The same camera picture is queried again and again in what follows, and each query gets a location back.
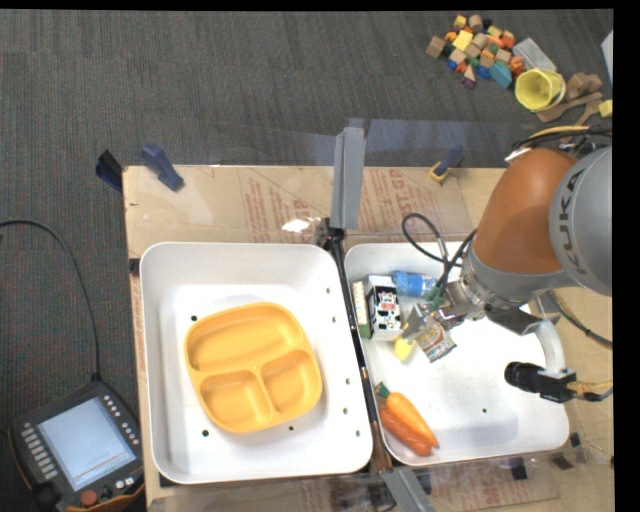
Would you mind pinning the brown cardboard board red print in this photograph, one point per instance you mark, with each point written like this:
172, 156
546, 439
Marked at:
225, 205

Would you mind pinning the yellow cup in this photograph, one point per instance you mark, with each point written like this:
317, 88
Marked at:
537, 90

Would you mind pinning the tan wooden cube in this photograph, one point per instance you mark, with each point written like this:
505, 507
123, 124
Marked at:
435, 47

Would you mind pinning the yellow divided plate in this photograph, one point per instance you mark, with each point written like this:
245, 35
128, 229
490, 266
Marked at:
250, 367

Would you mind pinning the white plastic tray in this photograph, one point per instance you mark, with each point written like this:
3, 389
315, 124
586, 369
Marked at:
250, 265
475, 400

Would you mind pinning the yellow toy lemon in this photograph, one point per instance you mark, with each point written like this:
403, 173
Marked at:
402, 350

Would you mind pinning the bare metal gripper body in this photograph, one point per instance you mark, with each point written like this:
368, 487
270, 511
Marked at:
457, 306

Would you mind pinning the black cylinder on white bracket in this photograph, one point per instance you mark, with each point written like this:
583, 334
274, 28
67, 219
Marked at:
530, 377

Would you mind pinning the orange and white packet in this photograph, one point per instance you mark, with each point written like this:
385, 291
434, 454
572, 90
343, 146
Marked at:
437, 342

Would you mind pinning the yellow wooden block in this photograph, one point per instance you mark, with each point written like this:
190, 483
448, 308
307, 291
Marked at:
463, 40

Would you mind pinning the orange carrot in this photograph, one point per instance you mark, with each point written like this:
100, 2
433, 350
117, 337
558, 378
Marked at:
410, 414

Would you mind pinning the blue wooden block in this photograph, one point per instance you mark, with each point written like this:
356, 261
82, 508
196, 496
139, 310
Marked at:
501, 75

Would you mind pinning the wooden spoon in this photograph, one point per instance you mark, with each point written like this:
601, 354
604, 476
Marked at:
565, 109

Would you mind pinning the blue clear plastic bottle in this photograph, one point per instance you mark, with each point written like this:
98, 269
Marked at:
412, 284

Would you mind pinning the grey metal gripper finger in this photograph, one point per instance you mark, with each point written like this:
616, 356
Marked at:
415, 322

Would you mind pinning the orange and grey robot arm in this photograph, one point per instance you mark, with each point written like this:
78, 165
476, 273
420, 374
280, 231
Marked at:
520, 215

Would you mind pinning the white cow print carton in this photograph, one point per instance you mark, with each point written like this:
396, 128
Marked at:
384, 307

